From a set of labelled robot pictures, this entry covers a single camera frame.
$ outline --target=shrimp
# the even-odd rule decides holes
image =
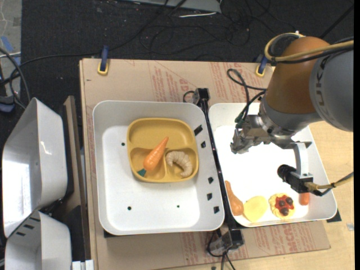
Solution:
[[[185,154],[183,151],[172,151],[167,153],[166,163],[169,166],[172,166],[173,163],[178,164],[182,169],[183,172],[180,173],[181,177],[186,178],[192,174],[192,164],[189,158],[189,155]]]

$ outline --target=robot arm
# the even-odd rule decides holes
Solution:
[[[315,37],[294,40],[282,57],[295,60],[283,60],[276,66],[258,115],[248,115],[237,124],[232,152],[245,153],[262,142],[293,149],[297,169],[282,166],[278,175],[295,191],[308,192],[304,185],[311,183],[312,177],[304,157],[309,142],[294,142],[292,136],[321,120],[353,131],[353,40],[352,46],[346,45],[335,50]]]

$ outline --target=cardboard sheet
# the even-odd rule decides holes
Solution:
[[[260,78],[252,63],[110,60],[109,73],[101,76],[99,61],[80,62],[91,254],[96,269],[152,270],[218,262],[206,252],[211,235],[207,232],[104,237],[98,219],[92,110],[105,100],[181,102],[187,91],[196,88],[209,89],[211,105],[245,102],[244,88],[227,77],[227,69],[237,69],[248,85],[266,87],[272,68],[267,67]],[[321,221],[246,228],[243,236],[245,245],[229,253],[232,261],[330,248]]]

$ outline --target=cardboard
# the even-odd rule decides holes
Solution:
[[[218,265],[219,258],[206,252],[206,243],[211,235],[207,232],[105,238],[98,220],[92,110],[97,103],[105,100],[181,102],[187,91],[196,88],[209,89],[210,105],[219,102],[245,102],[243,87],[227,77],[227,69],[237,69],[248,85],[266,87],[272,68],[267,67],[265,76],[260,78],[254,74],[257,65],[252,63],[110,60],[109,72],[102,76],[97,73],[99,62],[99,59],[89,58],[80,61],[90,248],[95,269],[186,269],[188,266],[193,266],[191,269],[210,269],[210,265]],[[250,97],[255,93],[257,91],[251,90]],[[315,126],[314,130],[320,136],[325,135],[319,140],[319,145],[323,152],[326,152],[329,147],[326,135],[338,134],[338,131],[322,123],[319,127]],[[347,163],[347,167],[341,167],[336,163],[336,159],[327,157],[329,163],[332,163],[331,167],[340,168],[336,175],[329,177],[332,182],[351,172],[349,169],[353,149],[349,147],[349,142],[353,137],[350,134],[343,135],[343,138],[333,142],[337,143],[336,149],[347,151],[347,155],[340,161],[342,166]],[[346,199],[342,204],[346,220],[353,222],[353,188],[351,183],[342,188],[350,199]],[[353,269],[354,236],[346,231],[345,225],[345,222],[334,222],[333,226],[328,226],[326,222],[315,221],[246,228],[243,230],[245,245],[232,250],[229,258],[235,266],[240,265],[239,269],[249,263],[253,265],[253,269],[303,269],[306,265],[312,269],[331,269],[334,265],[341,265],[342,269]],[[331,244],[327,235],[333,235],[334,230],[337,236],[332,237]],[[318,255],[315,250],[326,252],[322,251],[323,254]],[[298,253],[300,256],[283,256],[288,257],[286,260],[275,258],[277,255],[290,253]],[[283,268],[274,262],[278,260]]]

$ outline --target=toy food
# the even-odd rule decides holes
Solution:
[[[250,198],[244,204],[244,216],[251,222],[258,221],[268,209],[268,203],[265,197],[255,196]]]
[[[146,171],[152,171],[158,165],[160,159],[163,157],[165,148],[169,141],[169,137],[165,137],[151,152],[145,157],[143,162],[143,169],[137,173],[144,176]]]
[[[281,219],[290,218],[295,213],[294,201],[285,193],[272,195],[269,203],[272,213]]]
[[[306,206],[306,205],[309,204],[309,201],[310,201],[310,193],[309,192],[301,193],[299,195],[299,203],[300,203],[300,205]]]
[[[181,177],[186,178],[192,174],[192,164],[189,158],[189,155],[185,154],[183,151],[172,151],[167,153],[166,163],[171,167],[173,163],[178,164],[183,172],[180,173]]]
[[[227,197],[229,198],[231,212],[234,216],[242,215],[244,212],[244,205],[238,197],[232,192],[231,184],[229,181],[225,181],[225,187],[227,192]]]

